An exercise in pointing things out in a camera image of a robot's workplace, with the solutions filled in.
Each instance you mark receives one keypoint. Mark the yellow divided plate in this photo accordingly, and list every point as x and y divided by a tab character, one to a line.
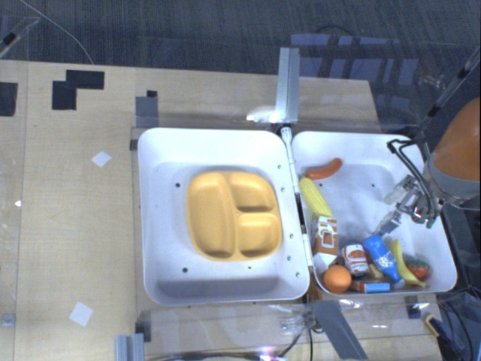
210	216

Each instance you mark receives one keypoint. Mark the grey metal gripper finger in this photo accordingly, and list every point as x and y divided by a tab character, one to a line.
389	222
396	192

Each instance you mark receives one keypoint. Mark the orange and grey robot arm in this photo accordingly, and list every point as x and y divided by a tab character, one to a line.
458	145

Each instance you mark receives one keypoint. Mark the yellow banana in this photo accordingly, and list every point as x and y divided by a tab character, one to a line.
401	265

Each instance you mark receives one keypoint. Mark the yellow toy corn cob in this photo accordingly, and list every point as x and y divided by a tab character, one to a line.
315	198

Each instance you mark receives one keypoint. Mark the orange and blue box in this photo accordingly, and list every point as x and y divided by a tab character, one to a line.
370	287

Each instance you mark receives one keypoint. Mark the red and white can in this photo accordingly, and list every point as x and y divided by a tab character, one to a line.
355	258

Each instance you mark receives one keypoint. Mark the blue plastic bottle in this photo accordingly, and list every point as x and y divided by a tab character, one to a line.
381	258

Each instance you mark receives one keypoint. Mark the orange and white carton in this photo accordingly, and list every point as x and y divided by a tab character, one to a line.
325	239

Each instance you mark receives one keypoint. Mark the orange toy sausage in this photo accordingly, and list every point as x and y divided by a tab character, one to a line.
325	170

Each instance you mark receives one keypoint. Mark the red toy strawberry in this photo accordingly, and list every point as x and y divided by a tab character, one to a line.
419	270

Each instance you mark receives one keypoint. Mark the orange toy fruit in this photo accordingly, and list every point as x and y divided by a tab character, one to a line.
337	279

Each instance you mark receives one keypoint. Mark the white plastic tray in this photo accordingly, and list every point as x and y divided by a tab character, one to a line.
161	216
360	194

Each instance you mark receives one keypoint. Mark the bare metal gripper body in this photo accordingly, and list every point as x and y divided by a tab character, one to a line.
419	201

